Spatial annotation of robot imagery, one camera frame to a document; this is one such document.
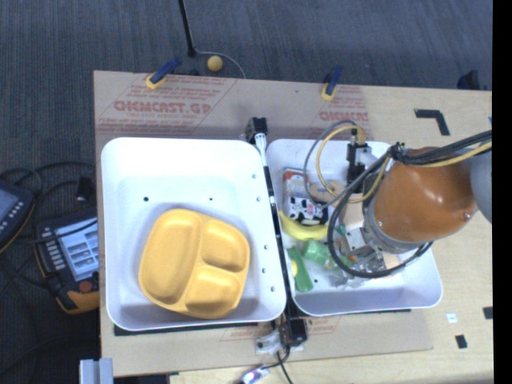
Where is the white plastic tray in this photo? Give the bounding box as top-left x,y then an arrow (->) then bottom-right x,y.
100,136 -> 288,332
265,138 -> 444,318

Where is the yellow divided plate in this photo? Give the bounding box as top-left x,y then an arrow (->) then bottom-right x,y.
137,207 -> 252,321

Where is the green and yellow packet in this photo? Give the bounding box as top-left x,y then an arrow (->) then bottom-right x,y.
286,247 -> 314,294

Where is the black and white cow carton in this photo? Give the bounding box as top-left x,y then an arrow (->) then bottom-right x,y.
282,193 -> 330,226

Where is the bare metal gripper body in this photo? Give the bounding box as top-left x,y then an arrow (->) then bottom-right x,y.
343,226 -> 388,277

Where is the tan biscuit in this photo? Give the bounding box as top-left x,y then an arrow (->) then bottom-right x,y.
309,180 -> 346,204

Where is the black cylinder on white bracket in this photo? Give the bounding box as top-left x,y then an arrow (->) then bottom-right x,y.
346,128 -> 379,184

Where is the yellow banana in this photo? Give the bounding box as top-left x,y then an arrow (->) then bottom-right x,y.
278,209 -> 330,242

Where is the thin black and white rod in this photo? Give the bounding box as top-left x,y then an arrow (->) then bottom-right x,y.
254,132 -> 299,319

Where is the green crumpled packet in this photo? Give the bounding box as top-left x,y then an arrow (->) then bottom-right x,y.
301,239 -> 338,270

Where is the black block with thin wires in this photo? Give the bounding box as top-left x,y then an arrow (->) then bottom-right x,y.
278,316 -> 309,348
243,116 -> 270,143

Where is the brown cardboard board red print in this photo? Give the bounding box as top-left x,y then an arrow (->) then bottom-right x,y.
92,70 -> 493,378

